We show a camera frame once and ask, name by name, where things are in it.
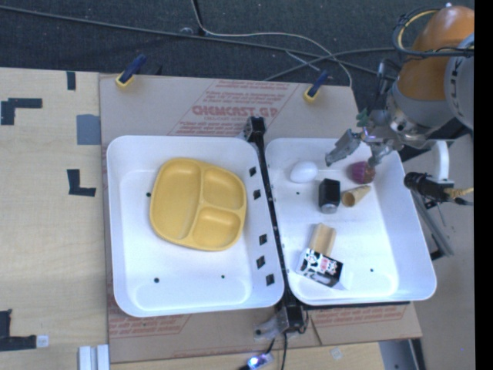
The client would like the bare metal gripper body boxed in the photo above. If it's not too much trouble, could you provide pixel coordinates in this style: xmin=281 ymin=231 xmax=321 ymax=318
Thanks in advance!
xmin=360 ymin=109 xmax=431 ymax=150

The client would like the purple ice cream scoop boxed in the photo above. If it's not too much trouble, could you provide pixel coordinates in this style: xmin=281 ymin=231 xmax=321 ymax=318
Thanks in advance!
xmin=350 ymin=160 xmax=377 ymax=185

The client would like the white egg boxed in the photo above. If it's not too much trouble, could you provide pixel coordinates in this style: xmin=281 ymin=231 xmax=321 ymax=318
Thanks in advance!
xmin=289 ymin=160 xmax=319 ymax=184

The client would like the tan ice cream cone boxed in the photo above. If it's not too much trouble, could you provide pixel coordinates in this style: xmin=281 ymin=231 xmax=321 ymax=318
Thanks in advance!
xmin=340 ymin=184 xmax=372 ymax=208

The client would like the black bottle with grey cap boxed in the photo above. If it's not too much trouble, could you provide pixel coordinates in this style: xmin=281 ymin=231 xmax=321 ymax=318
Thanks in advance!
xmin=318 ymin=178 xmax=341 ymax=214

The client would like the white plastic tray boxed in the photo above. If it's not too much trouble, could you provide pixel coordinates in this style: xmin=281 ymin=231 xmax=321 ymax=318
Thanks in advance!
xmin=106 ymin=135 xmax=285 ymax=318
xmin=264 ymin=137 xmax=438 ymax=306

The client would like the tan bread slice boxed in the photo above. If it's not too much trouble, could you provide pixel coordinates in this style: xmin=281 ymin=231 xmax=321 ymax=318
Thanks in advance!
xmin=308 ymin=223 xmax=337 ymax=257

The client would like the thin black rod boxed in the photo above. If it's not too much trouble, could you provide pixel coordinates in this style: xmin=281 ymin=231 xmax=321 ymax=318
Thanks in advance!
xmin=255 ymin=136 xmax=297 ymax=308

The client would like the white carton with cow print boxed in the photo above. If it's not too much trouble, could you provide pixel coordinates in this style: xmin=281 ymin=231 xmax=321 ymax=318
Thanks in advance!
xmin=295 ymin=247 xmax=354 ymax=291

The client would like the brown cardboard board red print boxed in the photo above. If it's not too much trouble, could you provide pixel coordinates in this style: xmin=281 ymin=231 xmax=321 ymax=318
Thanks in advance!
xmin=98 ymin=73 xmax=424 ymax=364

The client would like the yellow divided plate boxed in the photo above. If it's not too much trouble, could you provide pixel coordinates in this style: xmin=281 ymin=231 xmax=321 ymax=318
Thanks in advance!
xmin=149 ymin=157 xmax=248 ymax=252

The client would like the black cylinder on white bracket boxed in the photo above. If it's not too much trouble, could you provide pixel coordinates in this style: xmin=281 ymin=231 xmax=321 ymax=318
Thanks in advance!
xmin=403 ymin=140 xmax=455 ymax=203

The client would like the black block with wires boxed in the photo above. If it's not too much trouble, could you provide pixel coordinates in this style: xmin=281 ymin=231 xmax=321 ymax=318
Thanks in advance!
xmin=243 ymin=116 xmax=267 ymax=143
xmin=277 ymin=303 xmax=309 ymax=333

